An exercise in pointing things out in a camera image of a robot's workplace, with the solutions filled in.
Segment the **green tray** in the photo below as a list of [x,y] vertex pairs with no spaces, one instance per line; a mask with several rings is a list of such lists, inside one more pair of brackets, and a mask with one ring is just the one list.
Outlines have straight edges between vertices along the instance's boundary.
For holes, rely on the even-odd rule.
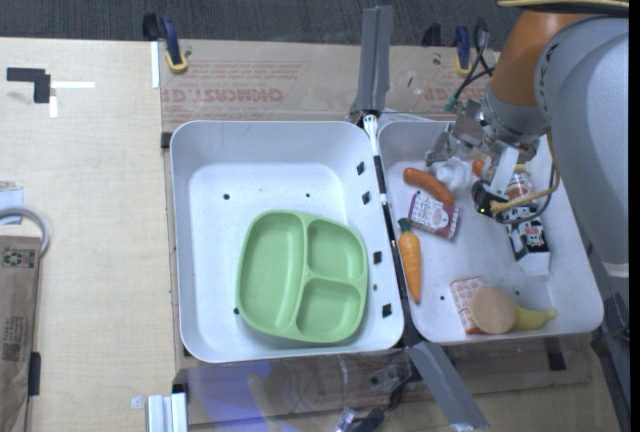
[[317,215],[272,210],[245,236],[238,311],[254,329],[305,342],[351,336],[367,295],[367,252],[350,227]]

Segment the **qr code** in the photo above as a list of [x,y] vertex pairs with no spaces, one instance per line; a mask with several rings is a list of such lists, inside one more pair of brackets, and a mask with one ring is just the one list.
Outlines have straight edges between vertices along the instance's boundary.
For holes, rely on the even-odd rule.
[[2,344],[2,360],[14,363],[20,362],[20,343],[3,343]]
[[33,268],[36,262],[36,251],[31,249],[5,249],[2,253],[2,266]]

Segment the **wooden table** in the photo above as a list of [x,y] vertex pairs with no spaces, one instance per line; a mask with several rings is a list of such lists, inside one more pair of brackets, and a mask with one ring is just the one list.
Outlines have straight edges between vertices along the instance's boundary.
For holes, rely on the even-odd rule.
[[[150,43],[3,38],[0,47],[5,67],[45,69],[55,82],[95,82],[57,89],[52,118],[48,105],[33,103],[31,84],[0,80],[0,179],[23,184],[25,205],[52,234],[34,344],[40,394],[30,400],[27,429],[143,431],[139,404],[171,392],[177,362]],[[27,222],[0,232],[38,234]],[[584,344],[584,384],[479,397],[492,427],[617,430],[599,362]],[[336,416],[281,423],[329,430]],[[433,401],[400,406],[380,430],[406,427],[450,430]],[[230,423],[212,429],[243,430]]]

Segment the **toy banana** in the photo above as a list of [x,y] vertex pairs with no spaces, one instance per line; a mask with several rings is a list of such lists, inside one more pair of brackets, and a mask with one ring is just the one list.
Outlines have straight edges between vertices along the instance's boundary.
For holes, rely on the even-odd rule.
[[529,330],[539,329],[547,320],[554,318],[557,315],[555,309],[548,309],[547,311],[538,311],[535,309],[527,309],[520,306],[516,306],[516,323],[513,326],[513,330]]

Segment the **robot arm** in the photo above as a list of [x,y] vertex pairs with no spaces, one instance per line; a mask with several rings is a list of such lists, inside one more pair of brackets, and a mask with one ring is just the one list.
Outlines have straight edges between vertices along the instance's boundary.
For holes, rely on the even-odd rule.
[[514,25],[480,103],[427,154],[427,165],[464,147],[490,159],[490,179],[473,191],[476,208],[506,201],[516,163],[553,139],[569,201],[609,269],[628,276],[629,19],[525,10]]

